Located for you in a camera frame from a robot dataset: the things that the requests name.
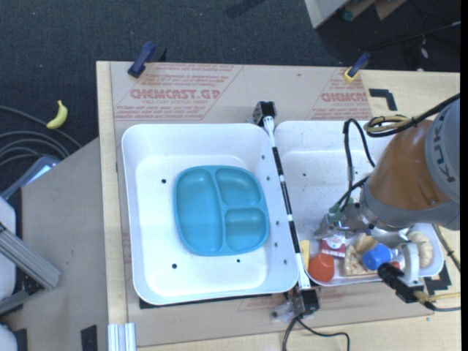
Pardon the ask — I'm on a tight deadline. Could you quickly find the beige pizza slice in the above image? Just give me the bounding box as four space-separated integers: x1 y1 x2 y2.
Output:
342 245 378 278

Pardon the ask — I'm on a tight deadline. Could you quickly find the brown cardboard board red print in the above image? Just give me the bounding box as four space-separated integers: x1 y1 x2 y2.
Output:
109 62 445 347

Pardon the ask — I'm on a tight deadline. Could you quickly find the black and white thin rod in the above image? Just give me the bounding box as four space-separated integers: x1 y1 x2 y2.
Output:
263 117 312 290

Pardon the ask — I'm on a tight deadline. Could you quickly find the blue divided plate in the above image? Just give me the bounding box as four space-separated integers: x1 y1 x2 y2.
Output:
173 165 271 257

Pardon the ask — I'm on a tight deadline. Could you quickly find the orange rounded bottle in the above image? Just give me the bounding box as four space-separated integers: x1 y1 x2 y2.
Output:
308 252 336 283

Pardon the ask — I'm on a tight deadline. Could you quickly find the beige croissant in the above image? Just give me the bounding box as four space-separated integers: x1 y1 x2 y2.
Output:
407 230 434 269

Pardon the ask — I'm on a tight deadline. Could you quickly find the red and white carton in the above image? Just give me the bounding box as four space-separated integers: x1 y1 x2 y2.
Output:
318 233 347 260

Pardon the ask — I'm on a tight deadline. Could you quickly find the beige bread piece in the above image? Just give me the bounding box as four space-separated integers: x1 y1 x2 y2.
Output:
352 232 378 254

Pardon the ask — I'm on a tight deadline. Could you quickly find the black cylinder on white bracket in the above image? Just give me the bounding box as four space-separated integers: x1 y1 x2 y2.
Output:
377 241 427 303

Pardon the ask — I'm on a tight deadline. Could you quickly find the yellow cheese wedge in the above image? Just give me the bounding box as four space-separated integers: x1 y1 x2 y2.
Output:
299 239 311 267

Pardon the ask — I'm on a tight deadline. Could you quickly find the yellow banana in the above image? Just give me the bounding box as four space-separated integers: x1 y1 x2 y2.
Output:
45 99 69 130

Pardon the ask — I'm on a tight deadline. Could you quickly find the white plastic tray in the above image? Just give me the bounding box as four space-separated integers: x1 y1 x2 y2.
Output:
273 119 445 287
121 122 301 306

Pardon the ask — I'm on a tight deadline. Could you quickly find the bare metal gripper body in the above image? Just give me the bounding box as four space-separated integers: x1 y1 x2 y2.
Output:
338 203 411 249

